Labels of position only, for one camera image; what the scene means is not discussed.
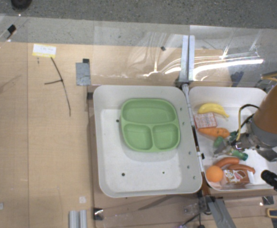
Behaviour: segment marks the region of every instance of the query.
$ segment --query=green divided plate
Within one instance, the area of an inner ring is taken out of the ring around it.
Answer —
[[[180,125],[171,103],[161,99],[131,99],[121,109],[125,143],[133,150],[160,152],[176,148]]]

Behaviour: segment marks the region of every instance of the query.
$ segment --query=yellow and white sticky note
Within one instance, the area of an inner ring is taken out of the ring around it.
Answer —
[[[33,56],[55,58],[55,56],[56,56],[56,47],[48,46],[48,45],[42,45],[42,44],[34,44]]]

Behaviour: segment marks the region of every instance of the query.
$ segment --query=yellow banana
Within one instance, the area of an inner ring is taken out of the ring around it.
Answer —
[[[208,112],[215,112],[225,117],[229,117],[229,115],[225,112],[224,108],[221,105],[215,104],[215,103],[203,104],[198,110],[198,114],[203,114]]]

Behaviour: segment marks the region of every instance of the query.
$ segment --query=gray floor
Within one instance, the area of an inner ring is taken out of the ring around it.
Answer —
[[[0,13],[15,15],[10,0]],[[277,0],[33,0],[27,17],[277,29]]]

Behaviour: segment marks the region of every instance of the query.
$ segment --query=brown sausage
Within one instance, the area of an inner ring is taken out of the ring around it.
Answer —
[[[247,170],[251,171],[253,174],[256,173],[256,170],[253,167],[242,164],[228,166],[228,170]]]
[[[239,159],[235,157],[226,157],[224,159],[221,159],[219,162],[217,162],[215,165],[218,167],[223,167],[225,165],[235,165],[239,163]]]

